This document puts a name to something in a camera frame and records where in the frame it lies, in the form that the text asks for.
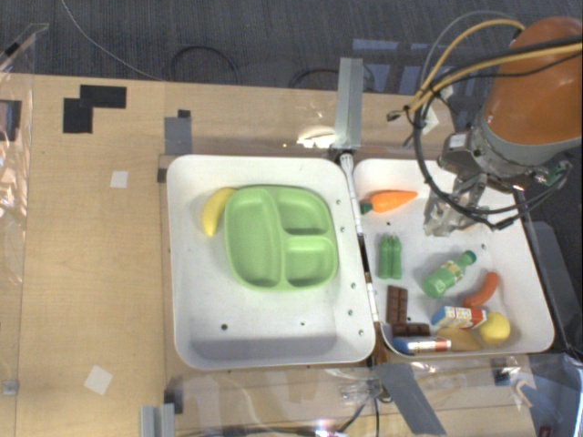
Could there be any colourful small carton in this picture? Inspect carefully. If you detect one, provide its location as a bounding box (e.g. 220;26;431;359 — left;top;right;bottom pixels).
430;305;489;331

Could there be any orange carrot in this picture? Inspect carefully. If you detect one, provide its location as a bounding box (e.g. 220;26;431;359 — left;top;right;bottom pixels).
359;189;419;215

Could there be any brown chocolate bar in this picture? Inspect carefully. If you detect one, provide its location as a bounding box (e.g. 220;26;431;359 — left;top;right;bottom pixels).
386;285;410;325
392;322;432;338

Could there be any thin black and white rod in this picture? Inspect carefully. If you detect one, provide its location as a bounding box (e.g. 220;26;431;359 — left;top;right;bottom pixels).
340;152;382;336

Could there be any green divided plate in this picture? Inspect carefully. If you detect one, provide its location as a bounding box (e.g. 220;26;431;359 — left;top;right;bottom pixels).
223;185;341;293

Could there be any green bottle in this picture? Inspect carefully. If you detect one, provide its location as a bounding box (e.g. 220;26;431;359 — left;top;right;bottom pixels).
421;249;478;300

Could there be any white plastic tray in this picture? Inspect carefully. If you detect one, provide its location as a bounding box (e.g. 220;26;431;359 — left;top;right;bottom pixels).
353;158;557;359
166;154;377;371

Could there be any orange sausage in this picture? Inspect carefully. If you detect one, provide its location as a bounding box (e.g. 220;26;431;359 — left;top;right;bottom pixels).
462;271;501;310

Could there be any yellow lemon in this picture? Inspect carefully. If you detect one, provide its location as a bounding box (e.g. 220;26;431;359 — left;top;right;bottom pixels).
478;311;512;347

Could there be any pale wood board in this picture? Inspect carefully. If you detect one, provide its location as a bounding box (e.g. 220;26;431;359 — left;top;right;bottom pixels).
162;79;568;437

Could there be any green asparagus bunch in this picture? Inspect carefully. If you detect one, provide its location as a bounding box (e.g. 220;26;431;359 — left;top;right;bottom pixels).
376;234;404;279

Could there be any yellow banana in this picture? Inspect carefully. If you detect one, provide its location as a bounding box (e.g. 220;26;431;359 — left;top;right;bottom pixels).
200;187;238;238

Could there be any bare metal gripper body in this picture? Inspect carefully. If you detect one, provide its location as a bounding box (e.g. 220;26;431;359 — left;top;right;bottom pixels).
437;129;547;199

